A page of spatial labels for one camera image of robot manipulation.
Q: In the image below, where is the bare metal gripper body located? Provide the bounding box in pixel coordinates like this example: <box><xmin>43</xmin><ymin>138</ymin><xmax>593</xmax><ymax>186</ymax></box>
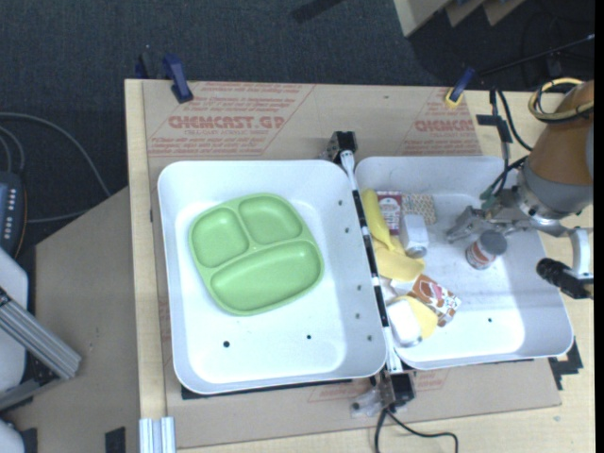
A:
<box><xmin>479</xmin><ymin>187</ymin><xmax>570</xmax><ymax>236</ymax></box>

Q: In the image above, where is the orange and white can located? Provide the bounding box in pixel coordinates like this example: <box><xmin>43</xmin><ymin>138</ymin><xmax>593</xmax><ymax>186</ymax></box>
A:
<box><xmin>464</xmin><ymin>230</ymin><xmax>509</xmax><ymax>271</ymax></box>

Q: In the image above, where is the pale patterned packet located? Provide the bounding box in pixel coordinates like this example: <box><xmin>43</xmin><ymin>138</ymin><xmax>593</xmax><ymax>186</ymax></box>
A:
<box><xmin>401</xmin><ymin>193</ymin><xmax>437</xmax><ymax>225</ymax></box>

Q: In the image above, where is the orange and white carton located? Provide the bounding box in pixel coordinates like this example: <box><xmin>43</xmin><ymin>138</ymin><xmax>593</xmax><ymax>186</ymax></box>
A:
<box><xmin>406</xmin><ymin>273</ymin><xmax>463</xmax><ymax>328</ymax></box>

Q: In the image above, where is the yellow banana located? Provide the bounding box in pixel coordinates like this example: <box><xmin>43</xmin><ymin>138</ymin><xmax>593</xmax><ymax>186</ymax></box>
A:
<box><xmin>361</xmin><ymin>188</ymin><xmax>427</xmax><ymax>281</ymax></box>

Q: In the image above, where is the red and white carton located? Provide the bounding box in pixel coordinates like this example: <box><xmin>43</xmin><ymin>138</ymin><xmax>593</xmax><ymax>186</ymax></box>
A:
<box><xmin>375</xmin><ymin>191</ymin><xmax>404</xmax><ymax>233</ymax></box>

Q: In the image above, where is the yellow flat toy piece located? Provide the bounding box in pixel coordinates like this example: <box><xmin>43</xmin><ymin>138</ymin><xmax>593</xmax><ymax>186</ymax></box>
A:
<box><xmin>399</xmin><ymin>294</ymin><xmax>440</xmax><ymax>341</ymax></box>

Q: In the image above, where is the thin black and white rod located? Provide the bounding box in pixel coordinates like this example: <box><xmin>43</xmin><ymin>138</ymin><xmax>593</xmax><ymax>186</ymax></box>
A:
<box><xmin>340</xmin><ymin>150</ymin><xmax>394</xmax><ymax>373</ymax></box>

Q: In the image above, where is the white plastic tray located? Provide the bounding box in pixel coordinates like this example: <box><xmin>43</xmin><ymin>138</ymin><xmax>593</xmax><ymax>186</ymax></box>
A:
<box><xmin>353</xmin><ymin>155</ymin><xmax>576</xmax><ymax>371</ymax></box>
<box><xmin>157</xmin><ymin>159</ymin><xmax>390</xmax><ymax>394</ymax></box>

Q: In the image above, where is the brown cardboard board red print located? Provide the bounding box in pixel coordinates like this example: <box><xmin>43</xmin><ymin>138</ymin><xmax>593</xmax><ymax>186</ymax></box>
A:
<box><xmin>141</xmin><ymin>80</ymin><xmax>563</xmax><ymax>448</ymax></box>

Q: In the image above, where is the green divided plate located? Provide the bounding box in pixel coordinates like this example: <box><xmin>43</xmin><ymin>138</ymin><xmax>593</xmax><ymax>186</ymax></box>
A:
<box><xmin>187</xmin><ymin>192</ymin><xmax>327</xmax><ymax>317</ymax></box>

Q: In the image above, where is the black cylinder on white bracket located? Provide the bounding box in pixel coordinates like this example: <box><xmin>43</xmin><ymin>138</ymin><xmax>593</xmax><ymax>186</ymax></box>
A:
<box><xmin>536</xmin><ymin>227</ymin><xmax>595</xmax><ymax>300</ymax></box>

